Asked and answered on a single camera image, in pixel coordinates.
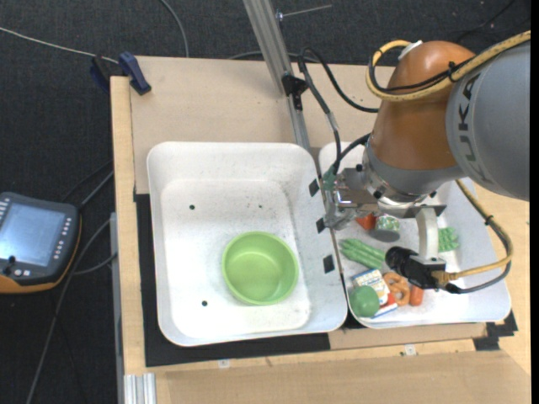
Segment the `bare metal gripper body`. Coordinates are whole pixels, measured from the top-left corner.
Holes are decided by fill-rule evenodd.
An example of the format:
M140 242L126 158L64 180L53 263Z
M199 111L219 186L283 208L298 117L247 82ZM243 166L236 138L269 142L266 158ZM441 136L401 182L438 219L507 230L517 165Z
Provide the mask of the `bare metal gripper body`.
M399 219L414 218L421 210L433 208L440 216L446 205L428 204L428 195L419 197L395 191L377 175L367 170L345 168L334 184L334 204L356 208L356 217L390 215Z

